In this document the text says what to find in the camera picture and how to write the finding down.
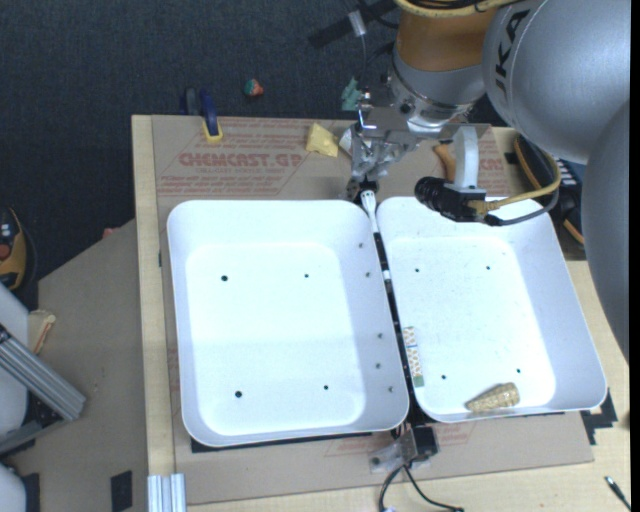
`black and yellow power tool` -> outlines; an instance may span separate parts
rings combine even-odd
[[[14,211],[0,206],[0,283],[16,290],[27,273],[28,240]]]

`yellow sponge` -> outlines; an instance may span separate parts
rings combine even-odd
[[[338,139],[326,128],[313,123],[307,136],[306,150],[336,157],[338,156]]]

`white plastic tray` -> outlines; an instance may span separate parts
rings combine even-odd
[[[182,415],[231,446],[390,430],[409,399],[364,212],[188,201],[167,224]]]
[[[519,217],[534,201],[501,208]],[[455,223],[414,198],[377,212],[402,327],[413,327],[420,407],[442,422],[597,407],[606,382],[548,215],[511,226]],[[465,402],[516,384],[515,407]]]

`cardboard sheet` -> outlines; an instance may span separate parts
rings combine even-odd
[[[378,485],[369,455],[391,442],[388,433],[270,446],[193,452],[181,418],[179,364],[166,220],[177,204],[196,198],[339,199],[348,196],[350,161],[305,150],[313,123],[336,135],[349,122],[308,119],[221,118],[224,138],[206,142],[201,119],[152,116],[160,257],[163,272],[176,470],[185,474],[189,504]],[[411,196],[423,176],[444,176],[424,142],[381,180],[379,201]],[[511,192],[491,129],[480,140],[479,186],[490,195]],[[490,473],[593,460],[579,413],[434,424],[440,453],[416,478]]]

